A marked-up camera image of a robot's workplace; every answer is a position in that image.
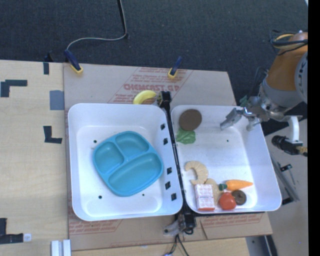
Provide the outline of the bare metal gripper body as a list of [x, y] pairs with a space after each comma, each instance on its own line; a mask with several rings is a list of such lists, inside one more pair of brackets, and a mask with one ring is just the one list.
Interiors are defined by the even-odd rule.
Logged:
[[286, 109], [275, 104], [269, 98], [251, 96], [244, 106], [243, 113], [248, 118], [256, 118], [264, 122], [269, 119], [281, 121], [285, 116]]

